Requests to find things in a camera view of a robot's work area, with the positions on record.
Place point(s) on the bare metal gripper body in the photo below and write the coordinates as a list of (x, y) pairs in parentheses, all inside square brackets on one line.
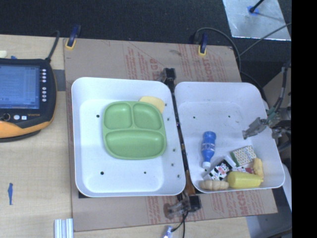
[(281, 118)]

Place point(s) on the green divided plate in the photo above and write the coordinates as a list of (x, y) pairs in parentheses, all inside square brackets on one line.
[(135, 142)]

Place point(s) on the beige toy bread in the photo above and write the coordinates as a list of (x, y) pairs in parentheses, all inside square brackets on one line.
[(213, 185)]

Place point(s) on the red and white packet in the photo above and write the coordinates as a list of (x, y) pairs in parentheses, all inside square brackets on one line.
[(244, 170)]

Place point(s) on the black and white cow carton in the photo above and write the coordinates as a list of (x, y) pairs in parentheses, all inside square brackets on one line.
[(219, 171)]

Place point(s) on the white plastic tray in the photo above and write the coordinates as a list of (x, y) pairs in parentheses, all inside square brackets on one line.
[(89, 142), (213, 100)]

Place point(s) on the green and yellow patterned carton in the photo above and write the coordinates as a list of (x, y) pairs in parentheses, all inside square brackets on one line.
[(244, 155)]

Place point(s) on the pale yellow flat slice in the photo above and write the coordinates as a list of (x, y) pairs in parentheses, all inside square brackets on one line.
[(154, 101)]

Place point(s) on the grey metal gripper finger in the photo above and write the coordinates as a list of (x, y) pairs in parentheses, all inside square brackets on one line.
[(256, 126)]

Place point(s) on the blue plastic bottle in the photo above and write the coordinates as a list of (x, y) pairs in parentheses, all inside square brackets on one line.
[(208, 147)]

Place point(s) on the yellow lumpy toy food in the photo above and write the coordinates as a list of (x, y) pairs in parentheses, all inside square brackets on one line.
[(258, 167)]

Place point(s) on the thin black rod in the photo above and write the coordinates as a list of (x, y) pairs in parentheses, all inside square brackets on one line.
[(178, 128)]

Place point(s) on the yellow squeeze bottle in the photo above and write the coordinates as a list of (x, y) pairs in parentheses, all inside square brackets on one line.
[(241, 180)]

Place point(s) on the brown cardboard board red print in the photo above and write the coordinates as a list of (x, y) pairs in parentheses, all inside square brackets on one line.
[(104, 58)]

